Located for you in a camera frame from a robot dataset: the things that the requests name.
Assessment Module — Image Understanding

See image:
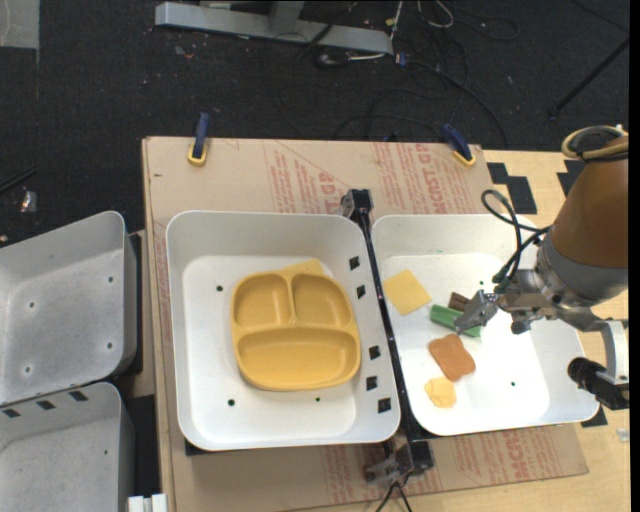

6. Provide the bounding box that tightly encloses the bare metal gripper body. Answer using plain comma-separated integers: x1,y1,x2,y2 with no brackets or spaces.
496,268,609,332

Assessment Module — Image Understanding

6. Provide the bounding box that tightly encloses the green celery stick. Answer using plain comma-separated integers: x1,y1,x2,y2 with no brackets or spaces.
429,303,484,339

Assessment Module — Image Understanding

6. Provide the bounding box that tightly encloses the orange-brown bread slice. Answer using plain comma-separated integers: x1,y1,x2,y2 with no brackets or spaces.
427,333,477,382

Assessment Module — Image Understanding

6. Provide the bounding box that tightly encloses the white plastic tray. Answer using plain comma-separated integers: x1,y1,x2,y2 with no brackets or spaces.
165,209,403,452
370,213,601,437
0,382,137,512
0,210,139,407

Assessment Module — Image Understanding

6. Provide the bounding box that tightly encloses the yellow cheese slice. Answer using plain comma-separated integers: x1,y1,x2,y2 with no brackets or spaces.
382,269,433,317

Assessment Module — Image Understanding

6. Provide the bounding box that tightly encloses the thin black rod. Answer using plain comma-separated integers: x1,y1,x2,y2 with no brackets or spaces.
355,209,427,451

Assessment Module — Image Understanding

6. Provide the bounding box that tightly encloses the yellow biscuit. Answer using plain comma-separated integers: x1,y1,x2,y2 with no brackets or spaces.
423,376,458,409

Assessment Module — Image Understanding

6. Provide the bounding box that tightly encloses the yellow divided plate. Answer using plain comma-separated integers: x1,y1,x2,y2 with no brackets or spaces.
230,271,363,392

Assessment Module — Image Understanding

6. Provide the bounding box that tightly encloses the brown cardboard board, red print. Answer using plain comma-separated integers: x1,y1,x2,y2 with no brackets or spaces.
141,136,590,512

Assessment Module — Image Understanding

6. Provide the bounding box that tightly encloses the black cylinder on white bracket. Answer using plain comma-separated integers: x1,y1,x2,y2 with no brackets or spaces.
567,319,630,412

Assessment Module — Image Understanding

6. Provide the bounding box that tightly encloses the black block with thin wires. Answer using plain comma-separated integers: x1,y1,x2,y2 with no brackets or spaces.
363,439,435,484
341,188,375,222

